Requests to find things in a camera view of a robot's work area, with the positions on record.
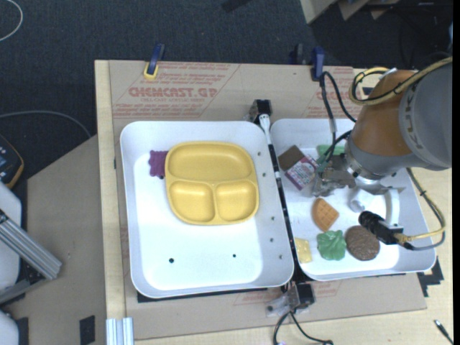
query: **yellow plate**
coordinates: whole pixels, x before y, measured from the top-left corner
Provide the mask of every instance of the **yellow plate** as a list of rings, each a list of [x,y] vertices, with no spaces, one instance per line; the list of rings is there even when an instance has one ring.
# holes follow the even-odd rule
[[[259,207],[252,158],[233,143],[177,144],[167,153],[165,181],[172,211],[189,224],[236,224]]]

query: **dark brown round patty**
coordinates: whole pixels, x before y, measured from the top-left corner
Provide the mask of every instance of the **dark brown round patty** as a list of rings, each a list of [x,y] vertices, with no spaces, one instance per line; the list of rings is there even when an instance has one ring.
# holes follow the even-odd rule
[[[360,261],[374,259],[380,251],[380,243],[373,233],[362,226],[353,226],[346,231],[346,247]]]

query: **blue clamp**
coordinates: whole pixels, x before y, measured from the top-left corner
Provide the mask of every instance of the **blue clamp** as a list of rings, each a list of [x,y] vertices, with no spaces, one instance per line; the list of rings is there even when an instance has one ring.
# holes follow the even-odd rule
[[[321,46],[316,46],[311,50],[311,79],[319,81],[321,74],[323,74],[324,64],[324,50]]]
[[[163,59],[165,54],[165,46],[162,43],[157,43],[153,49],[152,58],[150,63],[145,65],[144,78],[152,81],[156,78],[158,72],[158,61]]]

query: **black pen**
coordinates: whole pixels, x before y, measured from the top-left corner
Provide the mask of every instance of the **black pen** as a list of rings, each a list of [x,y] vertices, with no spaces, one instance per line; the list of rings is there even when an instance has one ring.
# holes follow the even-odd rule
[[[454,344],[454,340],[451,339],[451,337],[449,336],[449,334],[447,333],[446,329],[444,328],[444,326],[441,324],[441,322],[439,322],[437,319],[434,320],[434,323],[437,325],[437,327],[439,328],[439,331],[451,342],[451,344]]]

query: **black floor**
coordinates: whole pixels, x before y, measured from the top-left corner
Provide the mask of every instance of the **black floor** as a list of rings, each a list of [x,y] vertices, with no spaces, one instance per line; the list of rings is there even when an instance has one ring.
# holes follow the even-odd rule
[[[418,69],[449,46],[453,0],[403,0],[379,19],[344,21],[336,4],[305,22],[299,0],[13,0],[21,27],[0,41],[0,134],[24,158],[28,178],[96,133],[93,62],[165,60],[288,64],[302,43],[320,45],[325,64]],[[433,3],[420,7],[421,2]],[[0,39],[19,11],[0,0]]]

